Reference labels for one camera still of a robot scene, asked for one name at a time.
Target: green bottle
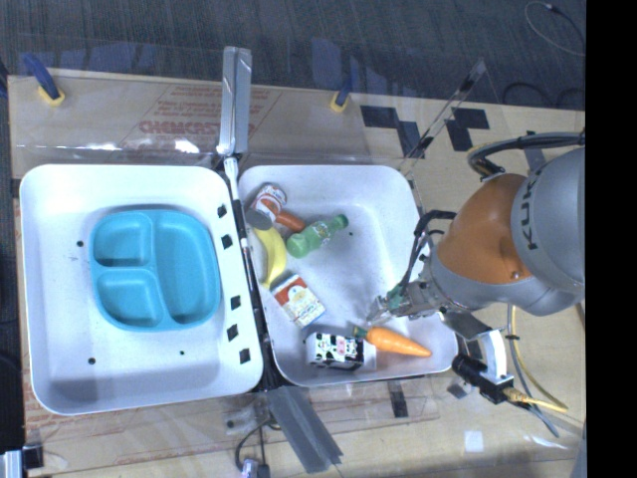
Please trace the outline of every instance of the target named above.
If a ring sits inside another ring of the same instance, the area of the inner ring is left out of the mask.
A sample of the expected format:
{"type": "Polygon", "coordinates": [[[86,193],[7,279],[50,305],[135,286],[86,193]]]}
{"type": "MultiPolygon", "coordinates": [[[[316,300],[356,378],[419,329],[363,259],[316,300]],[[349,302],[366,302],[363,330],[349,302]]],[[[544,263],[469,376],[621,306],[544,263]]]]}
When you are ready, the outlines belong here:
{"type": "Polygon", "coordinates": [[[298,234],[292,234],[286,242],[288,253],[297,259],[308,255],[326,244],[336,230],[345,228],[349,224],[344,214],[338,214],[327,221],[316,221],[308,225],[298,234]]]}

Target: gray carpet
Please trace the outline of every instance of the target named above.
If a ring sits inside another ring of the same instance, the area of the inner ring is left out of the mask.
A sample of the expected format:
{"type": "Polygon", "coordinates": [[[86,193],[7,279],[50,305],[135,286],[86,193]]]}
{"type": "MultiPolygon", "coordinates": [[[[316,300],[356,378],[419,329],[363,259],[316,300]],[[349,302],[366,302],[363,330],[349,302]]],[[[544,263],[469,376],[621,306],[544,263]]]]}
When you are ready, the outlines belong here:
{"type": "MultiPolygon", "coordinates": [[[[484,59],[469,100],[584,109],[586,0],[0,0],[0,58],[219,80],[225,46],[253,83],[447,99],[484,59]],[[544,4],[556,7],[552,10],[544,4]]],[[[22,444],[6,100],[0,100],[0,452],[22,444]]]]}

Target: blue plate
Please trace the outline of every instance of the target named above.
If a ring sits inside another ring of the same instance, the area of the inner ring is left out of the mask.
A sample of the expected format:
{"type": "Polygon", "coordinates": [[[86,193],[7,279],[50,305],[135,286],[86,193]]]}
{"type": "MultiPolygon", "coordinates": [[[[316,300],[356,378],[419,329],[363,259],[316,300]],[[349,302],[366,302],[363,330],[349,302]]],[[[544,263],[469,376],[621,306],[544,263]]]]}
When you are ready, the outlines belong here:
{"type": "Polygon", "coordinates": [[[110,214],[91,234],[91,277],[102,315],[132,331],[202,324],[221,301],[208,229],[175,210],[110,214]]]}

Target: white tray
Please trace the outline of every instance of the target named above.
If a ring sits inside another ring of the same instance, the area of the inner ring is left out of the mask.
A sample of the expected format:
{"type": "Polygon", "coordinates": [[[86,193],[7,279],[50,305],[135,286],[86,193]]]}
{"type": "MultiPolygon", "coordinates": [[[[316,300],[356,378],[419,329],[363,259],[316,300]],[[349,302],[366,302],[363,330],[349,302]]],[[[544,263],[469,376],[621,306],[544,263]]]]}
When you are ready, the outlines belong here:
{"type": "MultiPolygon", "coordinates": [[[[345,335],[363,325],[378,295],[384,295],[404,275],[418,211],[407,180],[382,165],[255,166],[239,179],[240,197],[249,204],[266,182],[288,195],[286,210],[307,222],[343,213],[349,226],[304,259],[288,255],[288,274],[298,273],[326,307],[304,330],[292,323],[274,296],[260,287],[268,332],[278,368],[290,382],[317,386],[392,379],[441,372],[458,351],[454,333],[438,317],[394,319],[386,327],[432,351],[429,358],[377,353],[375,366],[355,371],[315,368],[305,363],[304,338],[314,331],[345,335]]],[[[277,228],[286,232],[284,227],[277,228]]],[[[254,232],[249,233],[253,261],[264,277],[266,257],[254,232]]]]}
{"type": "Polygon", "coordinates": [[[23,178],[20,203],[31,374],[45,407],[107,411],[238,394],[258,383],[259,339],[231,200],[218,174],[197,166],[43,165],[23,178]],[[182,210],[208,228],[222,288],[210,320],[142,333],[100,314],[89,238],[103,216],[124,207],[182,210]],[[236,330],[232,340],[228,330],[236,330]]]}

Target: carrot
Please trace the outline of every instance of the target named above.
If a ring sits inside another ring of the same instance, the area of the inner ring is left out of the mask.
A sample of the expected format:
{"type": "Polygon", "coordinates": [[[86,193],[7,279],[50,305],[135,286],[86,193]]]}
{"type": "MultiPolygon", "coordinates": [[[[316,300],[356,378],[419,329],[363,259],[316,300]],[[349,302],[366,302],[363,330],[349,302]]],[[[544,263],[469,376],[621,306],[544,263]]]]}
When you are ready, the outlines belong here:
{"type": "Polygon", "coordinates": [[[288,227],[293,232],[301,232],[304,228],[306,228],[304,220],[286,211],[280,211],[277,215],[276,221],[277,223],[281,223],[288,227]]]}
{"type": "Polygon", "coordinates": [[[386,351],[388,353],[420,356],[422,358],[428,358],[431,355],[429,349],[387,328],[374,327],[369,330],[364,330],[359,326],[355,326],[354,336],[364,338],[380,351],[386,351]]]}

